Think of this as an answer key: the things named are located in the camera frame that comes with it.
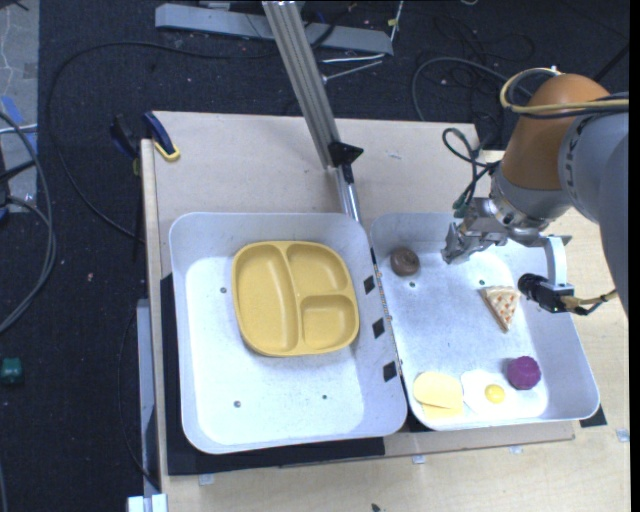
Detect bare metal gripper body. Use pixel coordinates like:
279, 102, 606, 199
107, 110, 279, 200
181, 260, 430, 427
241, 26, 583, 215
458, 196, 550, 247

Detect white plastic tray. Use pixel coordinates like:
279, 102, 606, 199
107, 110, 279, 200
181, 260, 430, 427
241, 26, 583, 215
167, 211, 409, 456
369, 211, 601, 433

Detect thin black and white rod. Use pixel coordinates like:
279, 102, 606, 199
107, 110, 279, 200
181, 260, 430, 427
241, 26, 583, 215
335, 165, 405, 384

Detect purple grapes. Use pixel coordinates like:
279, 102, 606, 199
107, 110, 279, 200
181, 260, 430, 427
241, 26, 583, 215
506, 355, 543, 391

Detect white fried egg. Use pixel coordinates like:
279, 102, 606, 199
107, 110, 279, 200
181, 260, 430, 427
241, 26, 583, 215
460, 368, 526, 417

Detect yellow divided plate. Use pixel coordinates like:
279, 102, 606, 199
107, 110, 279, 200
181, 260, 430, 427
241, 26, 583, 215
230, 240, 362, 358

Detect tan pie slice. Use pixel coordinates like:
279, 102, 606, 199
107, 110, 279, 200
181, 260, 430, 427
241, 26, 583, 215
480, 284, 522, 334

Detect brown cardboard board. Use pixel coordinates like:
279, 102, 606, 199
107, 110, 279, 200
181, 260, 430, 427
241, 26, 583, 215
150, 110, 577, 477

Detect black cylinder on white bracket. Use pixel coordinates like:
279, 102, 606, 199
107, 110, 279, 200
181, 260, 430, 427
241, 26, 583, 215
517, 234, 576, 315

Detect brown doughnut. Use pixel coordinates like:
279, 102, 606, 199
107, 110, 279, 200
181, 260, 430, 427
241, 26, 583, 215
389, 246, 422, 278

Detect yellow cheese slice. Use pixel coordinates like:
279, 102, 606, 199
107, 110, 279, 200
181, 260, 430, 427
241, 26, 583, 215
412, 370, 467, 421

